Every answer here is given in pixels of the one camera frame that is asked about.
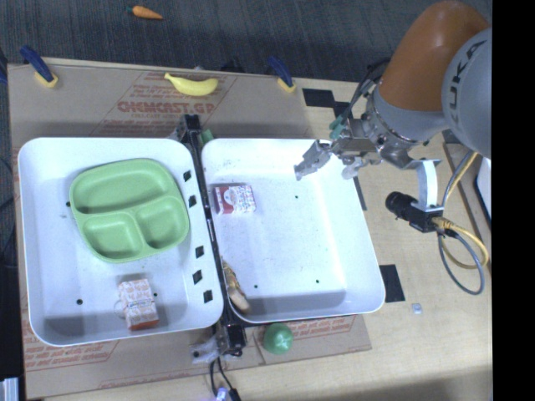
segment green ball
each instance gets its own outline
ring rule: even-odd
[[[264,333],[263,346],[270,353],[276,355],[286,353],[292,347],[292,343],[292,330],[280,322],[271,324]]]

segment green divided tray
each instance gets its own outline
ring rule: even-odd
[[[86,170],[74,179],[69,199],[82,237],[104,261],[165,251],[190,230],[175,179],[155,160],[122,160]]]

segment orange carrot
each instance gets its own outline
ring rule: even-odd
[[[132,8],[128,7],[126,10],[130,13],[133,13],[138,18],[145,18],[145,19],[163,19],[163,17],[156,13],[153,10],[150,10],[148,8],[145,8],[144,6],[133,6]]]

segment yellow banana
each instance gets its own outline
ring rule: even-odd
[[[216,90],[218,84],[217,79],[189,80],[182,77],[173,77],[169,73],[166,73],[164,79],[169,80],[181,94],[194,97],[211,94]]]

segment dark gray floor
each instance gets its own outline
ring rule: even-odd
[[[23,61],[18,50],[27,44],[49,57],[181,68],[220,69],[236,60],[255,74],[266,73],[268,56],[276,55],[294,77],[356,81],[368,64],[391,56],[418,15],[439,1],[0,0],[0,47],[13,63]],[[492,0],[460,1],[492,22]],[[165,20],[135,18],[125,11],[133,4]],[[0,157],[9,161],[10,149],[8,93],[0,85]],[[0,162],[0,205],[11,185]],[[12,203],[1,212],[0,258],[13,264]],[[2,293],[13,277],[5,266],[0,272]]]

